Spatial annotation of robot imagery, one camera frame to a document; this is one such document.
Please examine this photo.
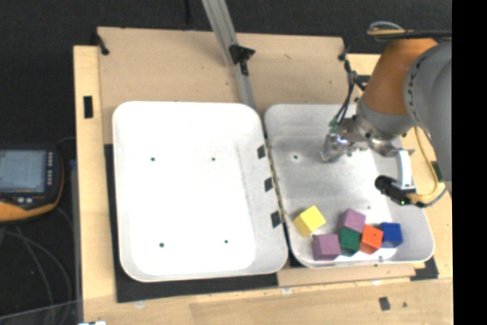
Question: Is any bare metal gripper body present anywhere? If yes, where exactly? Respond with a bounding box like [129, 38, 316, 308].
[335, 116, 405, 158]

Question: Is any white plastic tray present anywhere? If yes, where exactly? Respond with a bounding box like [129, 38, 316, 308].
[263, 103, 436, 269]
[111, 100, 289, 283]

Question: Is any purple cube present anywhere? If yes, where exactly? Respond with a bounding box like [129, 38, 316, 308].
[310, 233, 342, 262]
[336, 208, 368, 235]

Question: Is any yellow cube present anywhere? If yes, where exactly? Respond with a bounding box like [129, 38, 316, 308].
[292, 205, 328, 238]

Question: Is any green cube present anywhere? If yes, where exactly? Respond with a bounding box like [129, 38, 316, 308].
[338, 227, 362, 254]

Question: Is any orange cube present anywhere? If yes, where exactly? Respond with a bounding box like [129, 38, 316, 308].
[358, 224, 385, 256]

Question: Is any blue cube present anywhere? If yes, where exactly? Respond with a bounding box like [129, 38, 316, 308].
[380, 221, 404, 250]

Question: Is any brown cardboard board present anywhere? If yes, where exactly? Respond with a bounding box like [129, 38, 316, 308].
[96, 26, 428, 288]

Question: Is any black cylinder on white bracket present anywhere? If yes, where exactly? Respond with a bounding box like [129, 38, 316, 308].
[374, 148, 418, 207]

